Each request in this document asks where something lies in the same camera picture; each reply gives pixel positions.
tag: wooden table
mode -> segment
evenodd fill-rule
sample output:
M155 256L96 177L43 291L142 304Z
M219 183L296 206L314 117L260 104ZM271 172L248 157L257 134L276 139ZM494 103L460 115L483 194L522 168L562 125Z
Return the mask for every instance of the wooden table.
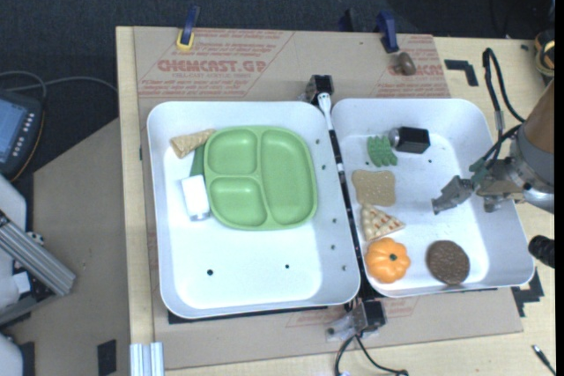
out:
M317 33L310 33L314 40ZM348 35L343 34L346 51ZM152 297L149 281L147 236L145 231L145 199L143 171L139 160L140 131L137 108L137 79L133 27L117 27L117 64L120 92L120 123L122 133L122 163L127 266L130 303L130 341L154 341ZM527 115L536 104L544 85L534 67L531 41L436 38L440 58L467 60L478 78L483 77L481 54L492 48L504 72L508 96L514 107ZM470 88L462 71L447 71L453 98L467 99L485 114L494 131L494 114L483 83ZM506 116L507 128L516 123ZM517 206L528 238L545 235L553 238L554 216L530 205ZM533 353L537 344L549 360L556 363L555 276L554 270L538 264L538 274L545 296L538 303L526 305L524 331L520 334L488 336L440 343L411 344L374 350L378 363L393 368L406 368L411 375L440 374L549 374ZM334 354L300 358L271 359L249 363L199 367L167 372L181 375L332 375ZM341 370L351 374L375 374L375 368L360 351L347 352Z

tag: brown cookie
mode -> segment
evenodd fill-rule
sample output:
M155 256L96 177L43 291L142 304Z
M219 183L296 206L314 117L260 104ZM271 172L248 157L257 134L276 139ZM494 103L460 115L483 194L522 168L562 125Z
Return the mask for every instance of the brown cookie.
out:
M470 273L468 254L454 241L438 240L427 250L431 274L446 285L461 284Z

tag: white tray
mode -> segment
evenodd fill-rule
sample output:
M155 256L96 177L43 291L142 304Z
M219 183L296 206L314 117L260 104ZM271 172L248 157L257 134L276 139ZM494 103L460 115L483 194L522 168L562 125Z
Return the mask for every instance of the white tray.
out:
M204 129L268 125L290 129L308 145L317 210L305 225L242 231L214 217L190 223L181 180L192 155L175 156L169 140ZM360 288L353 237L322 113L292 102L182 102L149 114L159 249L160 293L187 319L345 304Z
M334 106L332 118L363 254L367 242L352 174L357 169L390 170L396 176L397 202L380 208L406 223L405 229L390 237L407 246L412 266L393 284L381 284L368 276L377 291L388 297L404 297L513 286L531 279L533 260L512 202L503 203L494 213L485 213L483 199L473 195L454 209L433 213L431 199L441 194L453 176L469 178L468 167L493 144L486 119L476 106L452 99L348 99ZM423 154L394 151L397 166L367 165L368 137L387 136L391 129L402 126L427 129L431 146ZM453 240L469 255L471 270L463 285L446 286L428 271L425 253L435 240Z

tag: toy pizza slice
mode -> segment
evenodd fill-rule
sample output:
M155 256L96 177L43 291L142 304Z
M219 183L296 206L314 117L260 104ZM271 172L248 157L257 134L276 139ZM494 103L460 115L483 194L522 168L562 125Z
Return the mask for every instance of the toy pizza slice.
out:
M170 144L173 147L176 157L183 159L189 153L194 151L197 147L204 144L215 129L206 129L201 132L192 133L189 135L175 136L170 140Z
M405 223L396 217L392 217L367 203L362 205L360 215L362 218L362 230L368 241L378 239L405 227Z

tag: blue screen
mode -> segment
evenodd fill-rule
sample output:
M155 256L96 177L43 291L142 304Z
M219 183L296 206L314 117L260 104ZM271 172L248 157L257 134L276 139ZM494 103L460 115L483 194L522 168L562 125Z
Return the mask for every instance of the blue screen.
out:
M25 108L0 99L0 163L8 159L25 117Z

